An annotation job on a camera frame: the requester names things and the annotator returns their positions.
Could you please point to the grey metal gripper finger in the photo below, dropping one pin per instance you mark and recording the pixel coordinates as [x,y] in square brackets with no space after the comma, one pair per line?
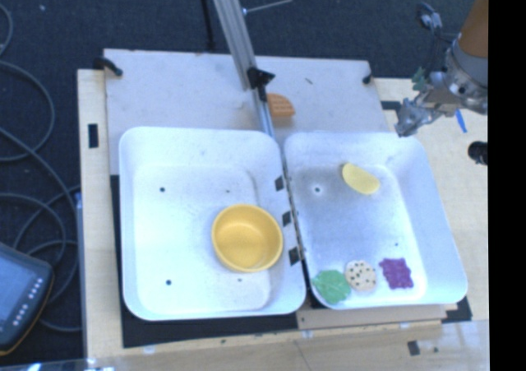
[425,116]
[404,118]

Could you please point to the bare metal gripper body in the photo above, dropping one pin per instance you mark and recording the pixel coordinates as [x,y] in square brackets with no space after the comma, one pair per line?
[452,94]

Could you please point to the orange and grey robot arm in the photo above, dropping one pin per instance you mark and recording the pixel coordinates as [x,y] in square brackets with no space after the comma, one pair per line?
[472,32]

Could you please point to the yellow half-round slice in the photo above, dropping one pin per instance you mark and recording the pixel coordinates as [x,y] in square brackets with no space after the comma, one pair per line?
[359,180]

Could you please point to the orange waffle biscuit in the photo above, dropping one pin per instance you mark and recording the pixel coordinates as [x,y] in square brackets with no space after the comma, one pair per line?
[281,105]

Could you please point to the white plastic tray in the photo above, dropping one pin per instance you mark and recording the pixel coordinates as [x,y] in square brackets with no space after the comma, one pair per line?
[181,237]
[349,229]

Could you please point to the purple grapes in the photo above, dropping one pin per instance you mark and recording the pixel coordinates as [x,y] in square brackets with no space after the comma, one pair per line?
[396,273]

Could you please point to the chocolate chip biscuit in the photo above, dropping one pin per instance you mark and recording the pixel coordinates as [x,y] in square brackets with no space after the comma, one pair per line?
[361,275]

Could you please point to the green lettuce leaf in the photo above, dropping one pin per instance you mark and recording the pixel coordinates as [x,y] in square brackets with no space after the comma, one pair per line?
[330,287]

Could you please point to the yellow bowl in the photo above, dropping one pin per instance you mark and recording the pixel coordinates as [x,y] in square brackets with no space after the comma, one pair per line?
[246,237]

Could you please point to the pale wood board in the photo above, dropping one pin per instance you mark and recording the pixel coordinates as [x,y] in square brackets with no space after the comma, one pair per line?
[94,205]

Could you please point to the black cylinder on white bracket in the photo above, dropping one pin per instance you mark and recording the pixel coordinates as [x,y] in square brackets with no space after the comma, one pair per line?
[478,152]

